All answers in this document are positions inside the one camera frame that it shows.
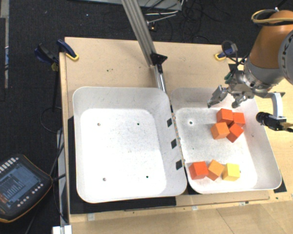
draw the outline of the wooden table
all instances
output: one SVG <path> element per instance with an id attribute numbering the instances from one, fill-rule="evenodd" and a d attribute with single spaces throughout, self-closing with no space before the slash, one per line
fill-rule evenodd
<path id="1" fill-rule="evenodd" d="M 73 116 L 74 91 L 83 86 L 155 87 L 156 83 L 153 70 L 147 67 L 137 41 L 86 38 L 65 38 L 65 41 L 80 55 L 74 62 L 60 54 L 68 174 L 67 120 Z M 228 63 L 217 62 L 213 56 L 221 52 L 221 46 L 167 42 L 155 42 L 154 45 L 159 54 L 168 56 L 163 64 L 168 96 L 179 87 L 216 88 L 219 84 L 224 85 Z M 286 92 L 284 115 L 288 122 L 293 122 L 293 86 L 284 80 L 274 91 Z M 260 111 L 272 113 L 271 100 L 257 97 L 256 102 Z M 275 194 L 268 190 L 213 195 L 188 195 L 185 192 L 176 197 L 177 207 L 69 214 L 73 233 L 197 233 L 198 230 L 201 233 L 209 230 L 210 233 L 230 234 L 246 233 L 242 230 L 293 233 L 293 134 L 269 129 L 266 132 L 287 192 Z"/>

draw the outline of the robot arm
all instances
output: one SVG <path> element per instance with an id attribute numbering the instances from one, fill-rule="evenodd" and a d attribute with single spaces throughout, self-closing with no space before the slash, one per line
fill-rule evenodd
<path id="1" fill-rule="evenodd" d="M 268 19 L 258 19 L 265 13 L 272 13 Z M 264 10 L 252 15 L 254 23 L 263 25 L 253 48 L 246 58 L 244 69 L 231 68 L 225 77 L 227 88 L 217 87 L 208 100 L 208 107 L 221 102 L 227 94 L 234 98 L 232 107 L 236 108 L 247 100 L 259 96 L 271 98 L 273 115 L 259 113 L 256 117 L 261 124 L 275 131 L 293 132 L 293 124 L 283 117 L 282 96 L 284 93 L 271 93 L 270 90 L 286 78 L 293 85 L 293 12 Z M 221 55 L 229 56 L 236 49 L 233 45 L 224 49 Z"/>

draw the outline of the yellow block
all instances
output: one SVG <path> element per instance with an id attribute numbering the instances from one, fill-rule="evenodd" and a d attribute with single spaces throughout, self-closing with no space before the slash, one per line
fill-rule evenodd
<path id="1" fill-rule="evenodd" d="M 223 180 L 236 181 L 239 177 L 240 177 L 239 165 L 227 163 L 223 171 Z"/>

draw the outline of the orange cube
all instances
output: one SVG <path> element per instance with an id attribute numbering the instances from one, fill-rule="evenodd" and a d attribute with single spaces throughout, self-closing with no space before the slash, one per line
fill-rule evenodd
<path id="1" fill-rule="evenodd" d="M 228 136 L 230 133 L 229 128 L 225 122 L 220 122 L 214 124 L 210 128 L 211 134 L 213 135 L 214 139 L 221 139 Z"/>
<path id="2" fill-rule="evenodd" d="M 189 171 L 192 179 L 205 178 L 209 174 L 205 161 L 192 163 Z"/>
<path id="3" fill-rule="evenodd" d="M 217 123 L 225 122 L 227 125 L 230 125 L 233 122 L 232 110 L 222 108 L 217 112 L 216 118 Z"/>
<path id="4" fill-rule="evenodd" d="M 245 125 L 244 113 L 233 113 L 233 122 L 231 123 L 231 125 L 233 125 L 234 123 L 237 123 L 240 127 L 243 127 Z"/>
<path id="5" fill-rule="evenodd" d="M 209 164 L 208 170 L 209 170 L 209 175 L 208 177 L 211 180 L 216 180 L 218 177 L 220 177 L 221 173 L 223 172 L 225 166 L 217 162 L 216 160 L 212 160 Z"/>
<path id="6" fill-rule="evenodd" d="M 230 140 L 232 143 L 236 141 L 237 138 L 244 132 L 244 130 L 237 124 L 234 123 L 232 126 L 229 127 L 230 133 L 227 136 L 227 139 Z"/>

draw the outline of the cube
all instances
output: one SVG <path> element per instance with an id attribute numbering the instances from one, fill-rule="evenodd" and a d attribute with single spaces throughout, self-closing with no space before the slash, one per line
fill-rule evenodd
<path id="1" fill-rule="evenodd" d="M 223 171 L 223 180 L 236 181 L 240 177 L 238 164 L 227 163 Z"/>
<path id="2" fill-rule="evenodd" d="M 245 125 L 244 113 L 234 112 L 233 122 L 231 123 L 231 125 L 233 125 L 234 123 L 237 123 L 240 127 L 243 127 Z"/>
<path id="3" fill-rule="evenodd" d="M 229 127 L 230 133 L 227 135 L 227 139 L 234 143 L 244 130 L 237 124 L 234 123 Z"/>
<path id="4" fill-rule="evenodd" d="M 228 134 L 230 134 L 229 128 L 225 122 L 214 124 L 210 128 L 210 131 L 214 139 L 225 138 L 228 136 Z"/>
<path id="5" fill-rule="evenodd" d="M 224 166 L 217 162 L 216 160 L 212 160 L 209 164 L 208 170 L 209 170 L 209 175 L 208 177 L 215 181 L 218 177 L 220 177 L 221 173 L 224 170 Z"/>
<path id="6" fill-rule="evenodd" d="M 233 113 L 232 110 L 221 108 L 216 113 L 217 123 L 225 122 L 227 125 L 230 125 L 233 122 Z"/>
<path id="7" fill-rule="evenodd" d="M 209 174 L 205 161 L 192 163 L 189 167 L 189 171 L 192 179 L 205 178 Z"/>

